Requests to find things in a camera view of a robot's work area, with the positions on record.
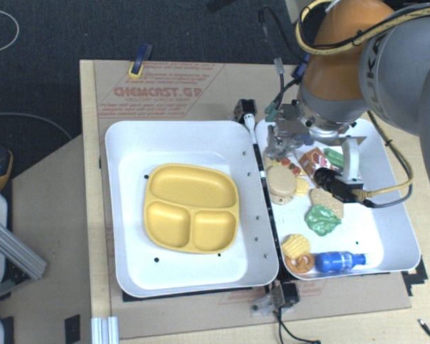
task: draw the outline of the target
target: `blue clamp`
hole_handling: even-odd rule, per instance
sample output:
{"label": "blue clamp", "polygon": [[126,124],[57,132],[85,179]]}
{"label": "blue clamp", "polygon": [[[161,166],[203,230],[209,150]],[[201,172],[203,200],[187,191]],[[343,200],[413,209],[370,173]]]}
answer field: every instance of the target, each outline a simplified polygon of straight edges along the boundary
{"label": "blue clamp", "polygon": [[141,75],[143,71],[143,62],[148,60],[151,56],[151,52],[153,51],[153,45],[152,44],[141,44],[137,57],[135,61],[130,64],[129,67],[129,78],[132,80],[137,80]]}

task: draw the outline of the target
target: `table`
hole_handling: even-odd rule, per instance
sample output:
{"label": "table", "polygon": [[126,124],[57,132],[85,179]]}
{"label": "table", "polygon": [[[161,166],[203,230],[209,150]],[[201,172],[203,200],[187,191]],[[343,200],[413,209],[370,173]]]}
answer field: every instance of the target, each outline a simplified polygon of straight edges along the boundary
{"label": "table", "polygon": [[[258,104],[258,113],[263,113],[264,107],[277,94],[278,79],[276,78],[277,74],[275,74],[274,66],[226,64],[224,69],[234,76],[226,75],[225,78],[228,82],[235,81],[235,85],[232,86],[236,88],[233,90],[235,92],[230,93],[230,95],[237,98],[255,98]],[[80,62],[80,79],[91,310],[93,317],[105,318],[112,315],[112,305],[110,302],[108,257],[105,243],[102,175],[99,169],[100,141],[94,60],[82,60]],[[261,97],[265,93],[269,93],[269,96]],[[200,105],[199,109],[195,111],[204,113],[204,108],[208,110],[211,107]],[[385,125],[384,127],[414,168],[416,182],[413,196],[406,202],[406,208],[421,248],[428,279],[423,285],[413,286],[411,308],[409,309],[293,321],[288,325],[296,336],[318,338],[325,344],[427,343],[427,340],[430,340],[417,322],[421,318],[430,327],[430,185],[426,177],[421,154],[418,152],[419,139],[391,126]],[[389,159],[397,179],[402,179],[401,167],[391,154],[389,154]],[[277,323],[267,323],[238,328],[202,330],[194,333],[133,338],[121,340],[121,343],[168,343],[169,341],[172,343],[271,343],[278,340],[277,328]]]}

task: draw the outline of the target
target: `black pen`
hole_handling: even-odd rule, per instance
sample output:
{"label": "black pen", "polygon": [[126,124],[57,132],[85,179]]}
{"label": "black pen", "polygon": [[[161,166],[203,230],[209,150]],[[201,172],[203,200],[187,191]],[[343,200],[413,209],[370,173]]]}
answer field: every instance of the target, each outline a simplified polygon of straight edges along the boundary
{"label": "black pen", "polygon": [[424,331],[427,333],[427,335],[430,337],[430,329],[427,326],[427,324],[422,320],[422,319],[418,319],[419,324],[421,324],[421,327],[424,329]]}

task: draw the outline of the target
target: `cable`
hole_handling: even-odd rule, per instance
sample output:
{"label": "cable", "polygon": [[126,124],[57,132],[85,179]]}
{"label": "cable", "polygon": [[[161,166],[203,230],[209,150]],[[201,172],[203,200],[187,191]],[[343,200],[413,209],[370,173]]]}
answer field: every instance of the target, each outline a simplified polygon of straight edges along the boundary
{"label": "cable", "polygon": [[266,11],[268,11],[272,15],[272,18],[274,19],[274,22],[275,22],[277,28],[279,29],[280,35],[282,36],[282,39],[284,40],[285,46],[287,46],[288,50],[292,53],[293,56],[295,56],[295,58],[299,62],[306,64],[307,60],[304,59],[304,58],[302,58],[292,48],[292,45],[288,41],[287,35],[285,34],[285,31],[284,31],[282,25],[280,24],[280,21],[279,21],[279,18],[277,17],[277,15],[274,13],[274,11],[271,8],[269,8],[268,6],[264,6],[262,9],[260,9],[258,11],[258,22],[262,25],[264,36],[266,38],[266,41],[268,42],[268,44],[271,47],[271,50],[272,50],[272,52],[274,54],[274,58],[279,57],[279,56],[276,55],[275,49],[274,49],[274,47],[272,46],[272,44],[270,43],[270,40],[269,40],[269,32],[268,32],[267,27],[266,27],[266,17],[265,17],[265,14],[264,14]]}
{"label": "cable", "polygon": [[314,0],[301,11],[298,23],[295,26],[295,36],[297,43],[304,51],[310,54],[318,55],[339,54],[341,52],[348,51],[349,49],[352,49],[356,46],[360,46],[362,43],[368,41],[370,38],[376,36],[377,34],[380,34],[401,23],[423,16],[430,16],[430,6],[404,9],[403,11],[397,14],[393,14],[387,19],[384,19],[380,23],[371,26],[364,32],[358,32],[354,37],[350,37],[341,42],[337,42],[334,44],[321,44],[316,46],[308,44],[302,36],[302,23],[304,22],[306,16],[316,6],[331,3],[333,1],[334,0]]}
{"label": "cable", "polygon": [[14,24],[16,25],[16,35],[10,41],[10,43],[8,43],[5,46],[3,46],[3,47],[0,48],[0,51],[3,51],[4,49],[7,49],[8,47],[10,47],[17,40],[17,37],[19,36],[19,24],[18,24],[17,20],[11,14],[8,14],[5,11],[2,11],[2,10],[0,10],[0,14],[6,15],[7,17],[9,17],[14,22]]}
{"label": "cable", "polygon": [[308,339],[302,339],[302,338],[299,338],[297,336],[294,336],[292,334],[292,332],[290,330],[288,330],[287,326],[285,326],[285,324],[282,321],[282,308],[279,308],[278,311],[274,312],[274,314],[277,318],[277,321],[279,322],[279,339],[280,339],[281,344],[283,344],[283,342],[284,342],[282,339],[282,328],[284,328],[284,330],[287,332],[287,334],[295,340],[298,340],[298,341],[301,341],[304,343],[310,343],[310,344],[320,344],[321,343],[320,340],[308,340]]}
{"label": "cable", "polygon": [[[378,131],[379,135],[384,140],[385,145],[392,151],[392,153],[395,155],[395,158],[398,160],[398,162],[403,167],[403,170],[405,171],[406,175],[408,176],[408,180],[404,183],[397,185],[397,186],[382,188],[382,189],[375,190],[375,191],[366,191],[366,190],[355,189],[355,190],[352,190],[352,192],[353,192],[353,194],[355,194],[357,196],[359,201],[362,201],[362,203],[364,205],[371,207],[371,208],[383,208],[383,207],[399,204],[399,203],[405,201],[412,193],[412,183],[413,183],[413,179],[414,179],[413,169],[412,169],[411,165],[409,164],[409,162],[406,160],[406,158],[403,156],[403,154],[393,144],[393,141],[387,137],[387,135],[385,134],[385,132],[383,131],[383,129],[379,125],[378,121],[376,120],[372,111],[368,111],[368,116],[369,116],[371,122],[373,123],[374,127]],[[393,201],[393,202],[387,203],[387,204],[375,204],[372,201],[366,200],[367,198],[373,197],[375,195],[387,194],[387,193],[392,192],[392,191],[401,190],[405,187],[408,187],[408,189],[409,189],[408,193],[403,198],[401,198],[397,201]]]}
{"label": "cable", "polygon": [[16,112],[0,112],[0,117],[23,117],[23,118],[34,118],[35,120],[44,121],[46,123],[49,123],[50,125],[53,125],[57,129],[59,129],[61,132],[65,134],[65,136],[68,137],[69,140],[72,140],[72,136],[60,125],[56,124],[55,122],[48,120],[47,118],[43,118],[37,115],[32,115],[30,113],[16,113]]}

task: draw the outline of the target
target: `white cable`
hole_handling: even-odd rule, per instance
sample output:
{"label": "white cable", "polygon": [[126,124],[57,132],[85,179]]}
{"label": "white cable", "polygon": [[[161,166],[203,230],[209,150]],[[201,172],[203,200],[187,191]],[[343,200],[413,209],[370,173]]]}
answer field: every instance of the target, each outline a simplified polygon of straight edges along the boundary
{"label": "white cable", "polygon": [[17,37],[19,36],[19,24],[18,24],[17,20],[11,14],[8,14],[2,10],[0,10],[0,14],[6,15],[7,17],[9,17],[14,22],[14,24],[16,25],[16,35],[14,36],[12,41],[10,41],[10,43],[6,44],[3,47],[0,47],[0,51],[3,51],[4,49],[7,49],[8,47],[10,47],[17,40]]}

